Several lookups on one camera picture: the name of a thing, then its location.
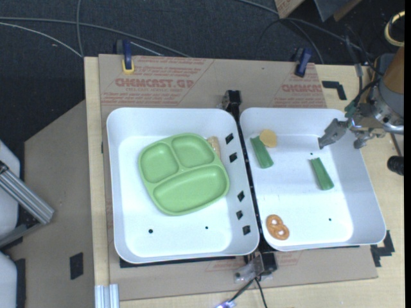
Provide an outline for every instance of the white surface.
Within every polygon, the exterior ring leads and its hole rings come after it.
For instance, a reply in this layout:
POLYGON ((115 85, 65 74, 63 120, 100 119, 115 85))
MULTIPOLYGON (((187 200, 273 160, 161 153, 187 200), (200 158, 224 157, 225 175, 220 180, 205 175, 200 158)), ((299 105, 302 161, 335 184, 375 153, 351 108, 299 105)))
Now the white surface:
POLYGON ((17 268, 0 252, 0 308, 15 308, 17 299, 17 268))
POLYGON ((258 208, 267 242, 280 251, 374 244, 385 237, 385 223, 355 136, 319 149, 318 138, 330 122, 344 120, 331 109, 249 108, 240 118, 258 208), (267 148, 274 165, 260 168, 250 138, 270 129, 277 146, 267 148), (319 157, 334 188, 320 189, 310 160, 319 157), (277 214, 289 228, 281 241, 272 237, 266 218, 277 214))
POLYGON ((107 119, 112 180, 114 244, 131 263, 246 255, 259 242, 241 144, 232 116, 218 109, 119 108, 107 119), (167 216, 150 199, 139 175, 140 151, 179 133, 217 136, 230 180, 227 195, 191 214, 167 216), (226 144, 230 133, 234 139, 226 144), (230 163, 229 155, 238 158, 230 163), (240 202, 237 195, 243 191, 240 202), (237 211, 243 217, 238 220, 237 211), (250 233, 243 235, 243 227, 250 233))
MULTIPOLYGON (((15 175, 20 175, 19 159, 1 141, 0 160, 3 161, 15 175)), ((0 188, 0 238, 15 228, 18 215, 19 204, 0 188)))

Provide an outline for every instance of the green plate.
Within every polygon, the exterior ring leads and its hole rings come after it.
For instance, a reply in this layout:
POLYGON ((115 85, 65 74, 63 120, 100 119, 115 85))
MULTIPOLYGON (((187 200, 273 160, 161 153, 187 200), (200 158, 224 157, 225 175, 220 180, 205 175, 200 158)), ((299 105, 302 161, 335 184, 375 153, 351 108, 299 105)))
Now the green plate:
POLYGON ((145 147, 138 166, 148 194, 166 214, 179 216, 203 209, 229 190, 221 160, 195 133, 174 135, 145 147))

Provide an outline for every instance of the wooden table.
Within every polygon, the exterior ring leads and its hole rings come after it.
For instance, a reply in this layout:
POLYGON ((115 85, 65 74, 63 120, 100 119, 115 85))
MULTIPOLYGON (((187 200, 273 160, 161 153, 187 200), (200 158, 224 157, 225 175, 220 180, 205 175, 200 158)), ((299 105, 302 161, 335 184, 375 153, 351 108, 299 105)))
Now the wooden table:
MULTIPOLYGON (((358 78, 354 68, 340 65, 317 65, 321 81, 339 81, 348 101, 355 97, 358 78)), ((107 286, 110 271, 107 251, 107 224, 103 155, 101 154, 101 114, 98 58, 85 58, 85 90, 89 140, 89 168, 92 209, 92 238, 94 249, 95 285, 107 286)), ((329 108, 343 110, 347 101, 338 99, 335 89, 324 89, 329 108)), ((405 249, 404 249, 404 178, 387 169, 387 160, 396 155, 390 135, 373 139, 362 148, 371 182, 380 203, 387 229, 390 230, 395 252, 382 258, 379 277, 354 282, 334 282, 305 286, 264 289, 269 307, 404 307, 405 306, 405 249)), ((167 298, 121 302, 122 308, 156 307, 215 307, 233 296, 233 293, 174 296, 167 298)), ((238 307, 263 307, 258 290, 250 289, 237 300, 238 307)))

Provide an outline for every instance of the blue clamp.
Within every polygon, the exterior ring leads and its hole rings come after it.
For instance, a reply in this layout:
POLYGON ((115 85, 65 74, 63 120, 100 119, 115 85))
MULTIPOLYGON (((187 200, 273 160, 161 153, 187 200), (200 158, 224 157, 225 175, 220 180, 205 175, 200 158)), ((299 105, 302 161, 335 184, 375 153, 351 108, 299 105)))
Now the blue clamp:
POLYGON ((124 59, 122 61, 123 64, 123 72, 125 74, 133 74, 134 73, 134 63, 131 54, 131 45, 129 40, 123 40, 123 54, 124 59))
POLYGON ((300 76, 301 78, 304 77, 304 75, 306 74, 307 64, 310 61, 311 56, 313 56, 313 51, 310 48, 304 48, 299 63, 295 68, 295 75, 300 76))

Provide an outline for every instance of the brown donut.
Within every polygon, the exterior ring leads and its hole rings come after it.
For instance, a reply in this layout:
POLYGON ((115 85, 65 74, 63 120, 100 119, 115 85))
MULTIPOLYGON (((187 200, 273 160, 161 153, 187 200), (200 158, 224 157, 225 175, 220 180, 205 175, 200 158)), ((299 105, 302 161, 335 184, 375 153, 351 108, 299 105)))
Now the brown donut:
POLYGON ((267 217, 266 226, 270 235, 275 239, 284 241, 290 236, 290 230, 276 214, 271 214, 267 217))

